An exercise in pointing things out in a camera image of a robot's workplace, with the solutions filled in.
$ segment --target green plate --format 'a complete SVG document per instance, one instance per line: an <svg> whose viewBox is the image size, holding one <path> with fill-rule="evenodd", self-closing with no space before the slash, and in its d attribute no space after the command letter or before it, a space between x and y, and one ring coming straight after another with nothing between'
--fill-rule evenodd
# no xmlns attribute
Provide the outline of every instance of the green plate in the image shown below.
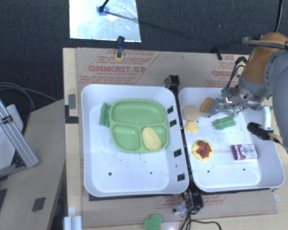
<svg viewBox="0 0 288 230"><path fill-rule="evenodd" d="M110 109L110 131L114 145L125 152L144 153L162 150L168 144L168 118L164 108L150 100L126 99L115 102ZM162 147L148 150L142 141L142 129L151 127Z"/></svg>

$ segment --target wooden edge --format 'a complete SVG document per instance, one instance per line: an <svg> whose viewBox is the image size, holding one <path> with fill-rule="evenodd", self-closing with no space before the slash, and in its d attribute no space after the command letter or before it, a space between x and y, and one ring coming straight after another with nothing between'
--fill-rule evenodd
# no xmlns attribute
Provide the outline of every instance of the wooden edge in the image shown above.
<svg viewBox="0 0 288 230"><path fill-rule="evenodd" d="M63 49L64 104L69 105L70 94L76 101L70 116L78 116L76 53L75 48ZM74 217L82 215L79 124L65 124L65 140L68 216Z"/></svg>

